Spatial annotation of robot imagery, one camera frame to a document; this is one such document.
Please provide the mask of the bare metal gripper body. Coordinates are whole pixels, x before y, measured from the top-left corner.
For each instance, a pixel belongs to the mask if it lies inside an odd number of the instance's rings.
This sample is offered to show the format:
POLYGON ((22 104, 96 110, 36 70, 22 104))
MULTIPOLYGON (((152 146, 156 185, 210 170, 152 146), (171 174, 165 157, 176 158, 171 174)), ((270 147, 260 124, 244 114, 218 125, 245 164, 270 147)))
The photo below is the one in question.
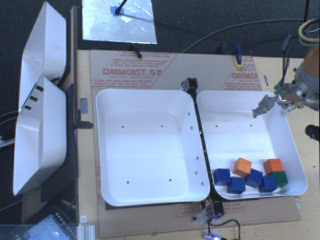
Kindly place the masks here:
POLYGON ((302 81, 293 83, 277 83, 274 86, 276 103, 283 110, 302 109, 304 107, 312 110, 320 109, 319 82, 306 85, 302 81))

